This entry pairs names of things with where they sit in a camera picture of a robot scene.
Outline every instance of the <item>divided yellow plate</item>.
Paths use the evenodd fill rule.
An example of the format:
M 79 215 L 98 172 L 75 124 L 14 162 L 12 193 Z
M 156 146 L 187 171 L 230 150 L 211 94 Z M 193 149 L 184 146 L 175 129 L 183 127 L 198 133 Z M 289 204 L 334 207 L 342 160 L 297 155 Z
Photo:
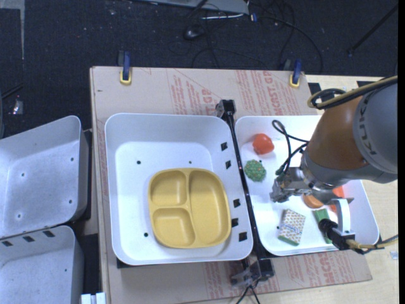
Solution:
M 209 170 L 177 168 L 156 173 L 149 182 L 153 233 L 171 248 L 204 248 L 230 234 L 228 197 L 220 178 Z

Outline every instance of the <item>blue clamp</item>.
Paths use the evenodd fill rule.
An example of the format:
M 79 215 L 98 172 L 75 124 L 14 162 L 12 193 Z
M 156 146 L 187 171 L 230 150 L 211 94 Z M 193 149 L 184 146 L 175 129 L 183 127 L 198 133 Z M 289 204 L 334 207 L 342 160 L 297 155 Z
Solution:
M 120 71 L 120 82 L 125 85 L 131 84 L 131 71 L 130 71 L 130 53 L 124 52 L 123 69 Z
M 301 74 L 302 63 L 301 59 L 296 59 L 294 62 L 294 72 L 290 75 L 290 86 L 293 88 L 299 87 L 299 76 Z

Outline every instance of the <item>red object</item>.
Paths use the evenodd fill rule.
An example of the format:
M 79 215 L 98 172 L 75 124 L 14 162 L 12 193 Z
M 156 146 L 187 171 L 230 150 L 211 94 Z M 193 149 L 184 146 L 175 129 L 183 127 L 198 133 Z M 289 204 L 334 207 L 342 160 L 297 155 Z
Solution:
M 274 150 L 274 144 L 266 134 L 258 134 L 253 141 L 253 149 L 257 154 L 264 155 Z

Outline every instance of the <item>white plastic tray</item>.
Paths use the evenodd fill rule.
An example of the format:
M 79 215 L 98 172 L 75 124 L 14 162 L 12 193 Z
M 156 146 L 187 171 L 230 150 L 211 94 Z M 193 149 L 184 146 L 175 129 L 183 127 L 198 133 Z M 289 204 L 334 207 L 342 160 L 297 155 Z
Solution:
M 118 259 L 129 265 L 150 265 L 240 260 L 250 254 L 253 240 L 249 215 L 232 136 L 223 120 L 121 113 L 108 119 L 105 132 L 111 233 Z M 148 183 L 156 172 L 171 168 L 202 168 L 221 179 L 231 219 L 238 219 L 224 243 L 176 249 L 155 239 L 149 218 Z M 246 239 L 239 241 L 244 233 Z
M 0 140 L 0 239 L 83 214 L 88 148 L 75 116 Z
M 278 256 L 336 250 L 332 244 L 325 242 L 313 210 L 304 204 L 300 196 L 291 196 L 284 203 L 274 203 L 270 199 L 270 192 L 276 177 L 275 171 L 288 157 L 285 137 L 271 124 L 274 119 L 283 123 L 288 134 L 309 140 L 320 116 L 242 117 L 235 124 L 242 164 L 245 165 L 248 160 L 252 159 L 261 160 L 267 171 L 263 182 L 253 182 L 246 177 L 260 241 L 267 251 Z M 273 140 L 275 145 L 273 152 L 263 156 L 258 156 L 254 152 L 252 142 L 254 136 L 259 133 L 264 133 Z M 291 140 L 292 150 L 301 144 L 301 142 Z M 291 161 L 291 167 L 298 167 L 300 161 L 301 155 L 295 155 Z M 378 226 L 361 181 L 353 180 L 347 183 L 344 186 L 344 193 L 347 197 L 354 198 L 349 208 L 351 229 L 356 233 L 356 240 L 363 244 L 375 244 L 379 237 Z M 277 238 L 277 226 L 280 224 L 282 212 L 288 208 L 306 217 L 301 242 L 298 246 L 290 245 Z M 325 206 L 325 208 L 328 209 L 330 218 L 337 222 L 336 214 L 329 209 L 329 206 Z
M 84 257 L 67 226 L 0 240 L 0 302 L 77 304 Z

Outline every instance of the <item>computer mouse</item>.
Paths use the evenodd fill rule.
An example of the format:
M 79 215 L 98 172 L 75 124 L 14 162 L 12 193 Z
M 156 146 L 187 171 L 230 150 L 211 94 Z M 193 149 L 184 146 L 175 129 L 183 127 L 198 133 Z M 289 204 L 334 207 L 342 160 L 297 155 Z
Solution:
M 183 37 L 186 41 L 193 41 L 198 37 L 201 37 L 205 34 L 205 29 L 199 23 L 193 23 L 186 27 L 183 33 Z

